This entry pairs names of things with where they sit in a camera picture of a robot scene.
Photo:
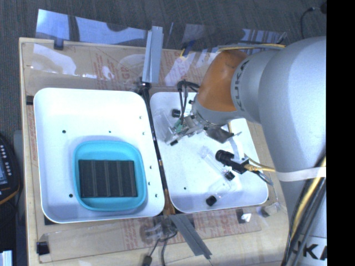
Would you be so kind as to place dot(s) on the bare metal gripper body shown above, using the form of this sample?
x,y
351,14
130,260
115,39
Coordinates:
x,y
194,125

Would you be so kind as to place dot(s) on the white plastic tray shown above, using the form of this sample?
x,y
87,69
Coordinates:
x,y
194,173
94,112

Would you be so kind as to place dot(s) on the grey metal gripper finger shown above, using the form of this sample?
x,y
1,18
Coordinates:
x,y
179,139
169,136

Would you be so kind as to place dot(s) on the black cylinder on white bracket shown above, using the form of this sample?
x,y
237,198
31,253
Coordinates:
x,y
230,159

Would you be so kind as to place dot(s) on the brown cardboard board red print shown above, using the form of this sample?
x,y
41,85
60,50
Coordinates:
x,y
83,62

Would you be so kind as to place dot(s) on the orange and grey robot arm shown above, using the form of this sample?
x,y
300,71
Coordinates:
x,y
288,98

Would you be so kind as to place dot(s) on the clear plastic bottle black cap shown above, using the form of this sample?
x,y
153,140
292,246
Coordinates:
x,y
210,200
229,175
175,113

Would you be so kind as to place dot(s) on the blue plate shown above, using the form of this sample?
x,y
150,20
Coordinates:
x,y
108,205

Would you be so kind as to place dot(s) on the black ribbed block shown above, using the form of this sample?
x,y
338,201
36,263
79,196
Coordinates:
x,y
107,179

